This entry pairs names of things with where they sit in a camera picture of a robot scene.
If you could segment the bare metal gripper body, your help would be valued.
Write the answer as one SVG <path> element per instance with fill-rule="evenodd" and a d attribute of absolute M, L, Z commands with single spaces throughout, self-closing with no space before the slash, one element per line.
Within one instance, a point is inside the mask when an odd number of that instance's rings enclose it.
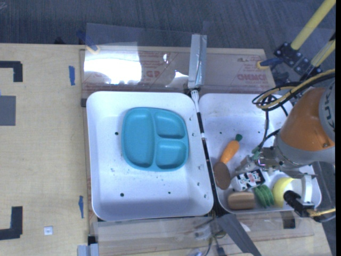
<path fill-rule="evenodd" d="M 290 168 L 289 162 L 279 152 L 278 148 L 263 147 L 256 164 L 264 170 L 285 170 Z"/>

